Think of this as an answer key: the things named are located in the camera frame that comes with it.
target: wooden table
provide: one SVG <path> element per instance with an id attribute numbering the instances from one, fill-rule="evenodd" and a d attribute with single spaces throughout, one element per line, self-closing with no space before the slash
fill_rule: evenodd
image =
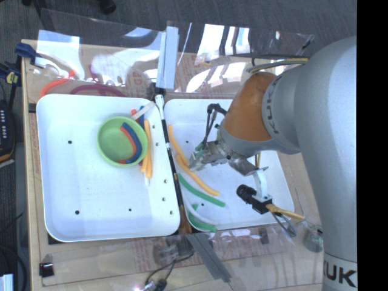
<path id="1" fill-rule="evenodd" d="M 36 46 L 35 41 L 23 40 Z M 138 264 L 125 261 L 139 245 L 150 244 L 149 239 L 90 241 L 51 244 L 44 224 L 42 182 L 39 163 L 38 130 L 34 103 L 39 88 L 47 81 L 34 73 L 29 59 L 22 61 L 22 92 L 24 115 L 24 145 L 27 178 L 28 237 L 30 250 L 31 290 L 134 290 L 143 287 L 149 271 L 141 272 Z M 279 159 L 295 205 L 295 211 L 306 216 L 306 225 L 319 225 L 315 199 L 300 154 L 279 154 Z M 282 239 L 281 251 L 259 253 L 243 258 L 224 260 L 232 274 L 232 282 L 214 280 L 204 264 L 188 264 L 174 268 L 166 290 L 321 290 L 323 253 L 311 252 L 303 244 L 304 235 Z M 240 250 L 249 250 L 243 242 Z M 41 264 L 53 264 L 54 275 L 43 278 Z"/>

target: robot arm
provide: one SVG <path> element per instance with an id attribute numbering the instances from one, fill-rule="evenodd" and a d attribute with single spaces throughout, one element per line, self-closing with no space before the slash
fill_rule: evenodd
<path id="1" fill-rule="evenodd" d="M 357 289 L 356 37 L 335 42 L 278 77 L 257 73 L 236 94 L 217 140 L 190 169 L 229 163 L 243 175 L 262 150 L 301 152 L 324 237 L 324 291 Z"/>

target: green bowl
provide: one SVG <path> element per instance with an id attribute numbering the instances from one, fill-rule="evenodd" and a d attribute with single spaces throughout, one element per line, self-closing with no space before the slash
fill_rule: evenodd
<path id="1" fill-rule="evenodd" d="M 139 158 L 130 164 L 121 164 L 118 161 L 129 158 L 133 153 L 130 140 L 120 130 L 122 123 L 126 122 L 138 136 L 142 151 Z M 118 167 L 129 167 L 139 164 L 148 149 L 148 139 L 144 129 L 133 119 L 126 116 L 114 116 L 106 119 L 97 132 L 98 152 L 109 164 Z"/>

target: transparent plastic sheet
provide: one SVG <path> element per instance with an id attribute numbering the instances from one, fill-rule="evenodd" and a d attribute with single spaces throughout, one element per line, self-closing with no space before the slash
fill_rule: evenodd
<path id="1" fill-rule="evenodd" d="M 246 291 L 319 284 L 323 253 L 316 227 L 299 222 L 294 238 L 277 224 L 205 233 L 231 275 L 229 282 L 216 279 L 217 284 L 224 290 Z M 188 286 L 208 290 L 215 279 L 199 253 L 179 235 L 52 253 L 46 261 L 53 264 L 54 275 L 43 278 L 43 283 L 58 290 L 91 290 L 95 284 L 99 288 L 102 284 L 106 291 L 141 290 L 147 278 L 149 283 L 164 278 L 174 258 L 186 259 L 175 264 L 166 290 Z"/>
<path id="2" fill-rule="evenodd" d="M 41 23 L 27 70 L 31 104 L 48 93 L 153 95 L 162 32 L 46 9 Z"/>
<path id="3" fill-rule="evenodd" d="M 303 58 L 313 35 L 254 27 L 169 21 L 179 29 L 178 62 L 172 98 L 228 98 L 249 78 L 254 64 Z M 284 66 L 268 69 L 280 74 Z"/>

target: yellow clamp handle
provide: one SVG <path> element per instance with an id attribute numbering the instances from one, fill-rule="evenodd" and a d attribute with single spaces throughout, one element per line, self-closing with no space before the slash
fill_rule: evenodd
<path id="1" fill-rule="evenodd" d="M 295 212 L 292 212 L 292 211 L 288 211 L 288 210 L 284 210 L 282 208 L 279 208 L 277 206 L 275 206 L 274 204 L 267 204 L 266 205 L 266 208 L 270 211 L 270 212 L 273 212 L 273 213 L 282 213 L 283 215 L 285 216 L 289 216 L 290 218 L 295 218 L 295 219 L 300 219 L 300 220 L 304 220 L 304 216 L 302 215 L 299 215 Z"/>

